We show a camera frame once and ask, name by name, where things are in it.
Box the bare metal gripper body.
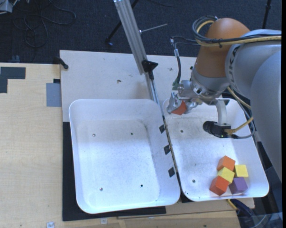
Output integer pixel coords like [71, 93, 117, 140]
[177, 79, 230, 107]

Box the orange cube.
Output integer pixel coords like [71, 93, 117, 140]
[216, 155, 236, 172]

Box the black cylinder on white bracket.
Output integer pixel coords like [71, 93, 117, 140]
[202, 98, 232, 139]

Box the red cube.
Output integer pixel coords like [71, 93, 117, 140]
[171, 100, 188, 116]
[209, 175, 230, 197]

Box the yellow cube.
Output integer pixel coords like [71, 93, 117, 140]
[234, 164, 249, 178]
[216, 166, 236, 184]

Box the white plastic tray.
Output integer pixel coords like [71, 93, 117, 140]
[68, 98, 181, 215]
[162, 97, 270, 202]

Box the purple cube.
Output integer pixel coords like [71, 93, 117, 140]
[228, 176, 249, 195]

